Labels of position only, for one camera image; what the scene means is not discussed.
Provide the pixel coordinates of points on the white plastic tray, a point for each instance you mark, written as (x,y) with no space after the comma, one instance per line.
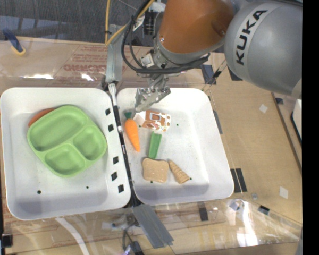
(55,198)
(202,147)

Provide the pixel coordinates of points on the green toy celery stick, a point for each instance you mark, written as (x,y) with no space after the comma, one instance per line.
(154,145)

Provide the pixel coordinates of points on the white and orange carton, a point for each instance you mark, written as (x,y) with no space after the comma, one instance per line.
(155,121)

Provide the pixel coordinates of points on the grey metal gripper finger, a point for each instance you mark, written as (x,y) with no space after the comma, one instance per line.
(161,93)
(143,100)

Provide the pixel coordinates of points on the black cylinder on white bracket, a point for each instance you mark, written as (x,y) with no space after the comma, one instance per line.
(150,21)

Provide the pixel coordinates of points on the tan toy bread slice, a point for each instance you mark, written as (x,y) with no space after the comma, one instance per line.
(155,170)

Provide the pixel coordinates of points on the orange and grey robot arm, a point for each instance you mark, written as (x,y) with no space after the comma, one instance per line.
(260,41)

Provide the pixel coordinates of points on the green divided plate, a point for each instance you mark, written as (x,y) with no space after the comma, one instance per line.
(61,131)

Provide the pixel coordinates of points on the orange toy carrot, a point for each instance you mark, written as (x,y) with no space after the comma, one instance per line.
(132,133)

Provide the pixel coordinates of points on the brown cardboard board red print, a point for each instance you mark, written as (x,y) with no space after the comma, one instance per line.
(255,142)

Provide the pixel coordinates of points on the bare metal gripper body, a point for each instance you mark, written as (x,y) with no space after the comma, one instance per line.
(157,77)

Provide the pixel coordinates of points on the orange-brown toy sausage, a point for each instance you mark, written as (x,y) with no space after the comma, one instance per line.
(38,115)

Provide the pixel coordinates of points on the tan toy ice cream cone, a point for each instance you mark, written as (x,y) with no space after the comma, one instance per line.
(178,173)

